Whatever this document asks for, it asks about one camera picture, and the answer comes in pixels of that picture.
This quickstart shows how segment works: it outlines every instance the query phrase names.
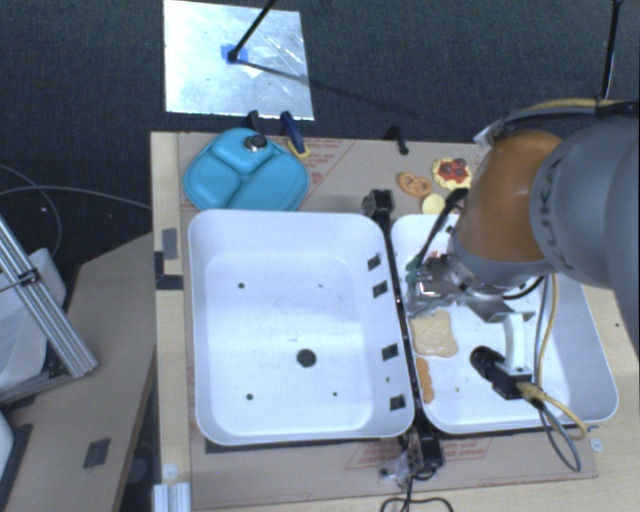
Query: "black post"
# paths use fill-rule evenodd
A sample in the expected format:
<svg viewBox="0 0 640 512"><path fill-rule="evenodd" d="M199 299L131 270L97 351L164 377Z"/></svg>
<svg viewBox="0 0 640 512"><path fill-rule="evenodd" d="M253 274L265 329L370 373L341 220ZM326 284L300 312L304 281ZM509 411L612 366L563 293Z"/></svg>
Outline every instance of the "black post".
<svg viewBox="0 0 640 512"><path fill-rule="evenodd" d="M269 0L269 2L267 3L267 5L265 6L264 9L262 9L262 12L260 14L258 14L258 17L256 18L256 20L253 22L253 24L249 27L249 30L247 30L247 32L245 33L245 35L242 36L242 39L240 39L240 42L236 45L236 47L231 50L228 54L227 54L227 60L229 62L235 62L238 60L238 54L240 53L240 50L242 50L242 47L245 45L245 43L249 40L249 38L253 35L253 33L256 31L256 29L258 28L258 26L260 25L260 23L262 22L262 20L264 19L264 17L269 14L269 11L271 10L271 8L275 5L275 3L278 0Z"/></svg>
<svg viewBox="0 0 640 512"><path fill-rule="evenodd" d="M602 75L602 89L600 99L606 99L609 95L609 85L611 84L611 71L613 68L613 53L616 47L616 33L618 32L618 18L620 16L620 6L624 0L611 1L611 25L609 26L609 40L607 41L607 57L604 61L604 74Z"/></svg>

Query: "dark floor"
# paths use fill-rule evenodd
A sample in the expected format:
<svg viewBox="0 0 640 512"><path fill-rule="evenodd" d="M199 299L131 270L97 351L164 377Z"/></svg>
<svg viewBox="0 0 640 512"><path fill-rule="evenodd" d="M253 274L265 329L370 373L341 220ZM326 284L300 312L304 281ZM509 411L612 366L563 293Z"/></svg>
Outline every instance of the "dark floor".
<svg viewBox="0 0 640 512"><path fill-rule="evenodd" d="M266 1L218 2L262 7ZM0 2L0 164L39 184L148 204L149 133L221 131L238 118L164 111L161 0ZM316 120L306 135L469 141L511 110L600 91L607 0L281 0L301 13ZM638 99L640 0L621 11L611 97ZM276 123L268 123L276 133ZM0 171L1 191L20 185ZM151 229L148 211L55 193L66 281ZM52 246L50 208L0 196L26 249Z"/></svg>

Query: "black dot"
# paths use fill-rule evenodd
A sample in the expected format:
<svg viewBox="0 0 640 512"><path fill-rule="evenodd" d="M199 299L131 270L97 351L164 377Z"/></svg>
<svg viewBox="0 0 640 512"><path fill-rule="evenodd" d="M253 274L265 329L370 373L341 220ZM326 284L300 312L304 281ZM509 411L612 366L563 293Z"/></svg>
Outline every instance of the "black dot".
<svg viewBox="0 0 640 512"><path fill-rule="evenodd" d="M317 360L316 355L313 353L313 351L307 348L298 352L297 359L298 359L298 362L305 368L310 368L311 366L316 364L316 360Z"/></svg>

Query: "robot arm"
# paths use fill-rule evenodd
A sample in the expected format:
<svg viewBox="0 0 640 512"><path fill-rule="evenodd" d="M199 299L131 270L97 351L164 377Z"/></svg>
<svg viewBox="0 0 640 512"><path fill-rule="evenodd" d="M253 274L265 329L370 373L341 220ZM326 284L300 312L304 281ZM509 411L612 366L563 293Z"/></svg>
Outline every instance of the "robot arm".
<svg viewBox="0 0 640 512"><path fill-rule="evenodd" d="M561 272L613 289L638 352L638 121L615 119L565 141L525 130L493 144L447 254L410 273L410 316L453 302L485 321L532 276Z"/></svg>

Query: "blue lid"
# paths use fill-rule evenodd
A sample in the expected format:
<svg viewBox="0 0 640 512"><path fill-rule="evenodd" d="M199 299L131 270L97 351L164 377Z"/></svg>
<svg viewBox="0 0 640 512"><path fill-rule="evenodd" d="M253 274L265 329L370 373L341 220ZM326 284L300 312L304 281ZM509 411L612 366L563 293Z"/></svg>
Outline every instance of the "blue lid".
<svg viewBox="0 0 640 512"><path fill-rule="evenodd" d="M295 210L309 189L304 166L291 153L248 128L218 135L183 178L200 210Z"/></svg>

